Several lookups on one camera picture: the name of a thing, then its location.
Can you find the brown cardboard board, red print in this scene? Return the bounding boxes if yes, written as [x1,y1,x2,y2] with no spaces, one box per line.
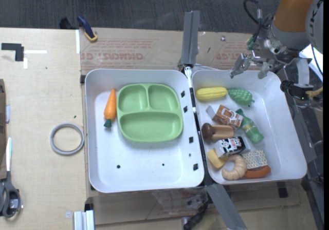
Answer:
[79,27,302,226]

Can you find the orange and white carton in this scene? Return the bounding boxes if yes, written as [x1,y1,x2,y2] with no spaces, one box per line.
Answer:
[205,104,244,130]

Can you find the grey handled scissors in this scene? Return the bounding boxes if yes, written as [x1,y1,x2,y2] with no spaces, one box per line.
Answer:
[0,136,23,219]

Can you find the black block with thin wires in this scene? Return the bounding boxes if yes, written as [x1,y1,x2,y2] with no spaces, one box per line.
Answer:
[182,204,209,230]

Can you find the black and white milk carton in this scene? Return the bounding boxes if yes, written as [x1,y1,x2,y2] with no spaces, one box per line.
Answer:
[213,136,247,159]

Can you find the brown mushroom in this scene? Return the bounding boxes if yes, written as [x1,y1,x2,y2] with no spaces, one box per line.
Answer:
[201,122,235,142]

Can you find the yellow corn cob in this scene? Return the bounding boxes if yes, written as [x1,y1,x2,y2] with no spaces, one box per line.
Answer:
[195,86,229,102]

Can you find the green grapes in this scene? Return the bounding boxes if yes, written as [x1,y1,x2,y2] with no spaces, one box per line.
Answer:
[227,88,255,107]

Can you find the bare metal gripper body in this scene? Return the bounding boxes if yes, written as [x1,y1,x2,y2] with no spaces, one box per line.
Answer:
[250,34,300,67]

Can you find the orange carrot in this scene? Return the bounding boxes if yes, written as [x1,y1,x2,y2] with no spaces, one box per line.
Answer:
[103,88,118,129]

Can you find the orange sausage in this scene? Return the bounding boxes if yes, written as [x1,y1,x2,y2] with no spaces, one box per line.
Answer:
[242,165,271,180]

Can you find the black cylinder on white bracket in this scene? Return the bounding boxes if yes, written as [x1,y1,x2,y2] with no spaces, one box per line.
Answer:
[280,57,315,101]

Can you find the white plastic tray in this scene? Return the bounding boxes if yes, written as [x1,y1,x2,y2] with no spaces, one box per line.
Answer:
[191,69,308,186]
[84,68,206,194]

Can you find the yellow cheese wedge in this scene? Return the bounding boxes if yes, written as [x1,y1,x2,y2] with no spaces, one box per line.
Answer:
[207,148,228,169]

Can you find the grey tape roll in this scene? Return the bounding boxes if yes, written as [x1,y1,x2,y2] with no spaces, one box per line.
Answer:
[49,122,85,156]

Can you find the green divided plate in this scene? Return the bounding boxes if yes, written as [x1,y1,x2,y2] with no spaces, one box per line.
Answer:
[116,83,184,143]

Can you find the patterned white packet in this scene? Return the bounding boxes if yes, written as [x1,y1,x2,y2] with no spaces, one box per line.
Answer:
[241,149,269,171]

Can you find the green bottle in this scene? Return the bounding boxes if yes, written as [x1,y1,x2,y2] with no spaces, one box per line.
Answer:
[235,108,265,145]

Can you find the beige croissant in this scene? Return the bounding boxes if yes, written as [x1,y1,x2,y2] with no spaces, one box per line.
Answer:
[221,154,248,181]

